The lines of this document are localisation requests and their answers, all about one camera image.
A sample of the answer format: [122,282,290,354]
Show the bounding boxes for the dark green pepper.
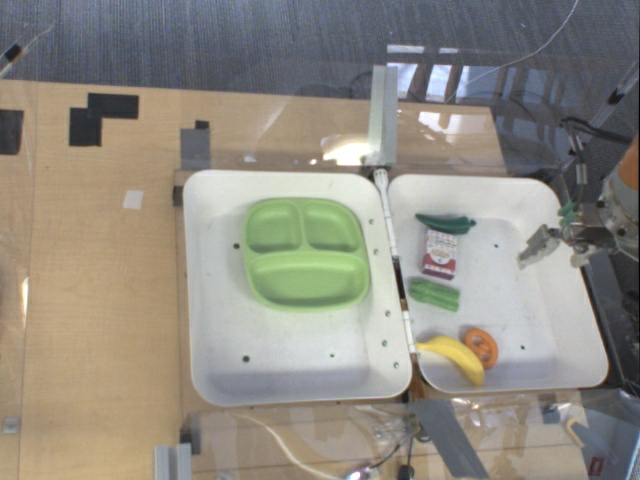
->
[414,212,478,237]

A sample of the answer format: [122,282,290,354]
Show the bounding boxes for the green bean pods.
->
[409,277,461,314]

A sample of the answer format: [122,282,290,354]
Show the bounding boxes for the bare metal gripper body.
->
[560,200,635,256]

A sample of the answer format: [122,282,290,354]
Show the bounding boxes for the white plastic tray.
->
[182,169,414,408]
[387,173,610,395]

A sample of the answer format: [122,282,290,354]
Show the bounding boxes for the thin black and white rod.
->
[373,167,419,357]

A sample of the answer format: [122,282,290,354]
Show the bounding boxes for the yellow banana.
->
[415,335,487,388]

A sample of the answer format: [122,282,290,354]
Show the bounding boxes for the white and red carton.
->
[420,228,459,282]

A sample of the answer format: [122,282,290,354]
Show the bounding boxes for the green divided plate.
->
[242,196,372,313]

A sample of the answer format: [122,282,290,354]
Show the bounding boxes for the orange pretzel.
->
[463,326,500,370]

